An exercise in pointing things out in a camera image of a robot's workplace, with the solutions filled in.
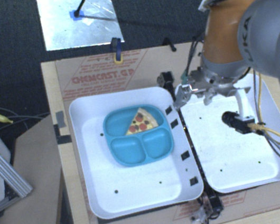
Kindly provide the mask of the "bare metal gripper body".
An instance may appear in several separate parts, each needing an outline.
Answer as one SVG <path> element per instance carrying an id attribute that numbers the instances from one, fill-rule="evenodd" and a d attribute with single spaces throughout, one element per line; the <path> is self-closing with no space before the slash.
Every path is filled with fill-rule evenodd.
<path id="1" fill-rule="evenodd" d="M 216 94 L 225 95 L 234 93 L 233 78 L 225 78 L 209 70 L 206 66 L 198 67 L 190 72 L 188 78 L 190 90 L 194 95 L 213 97 Z"/>

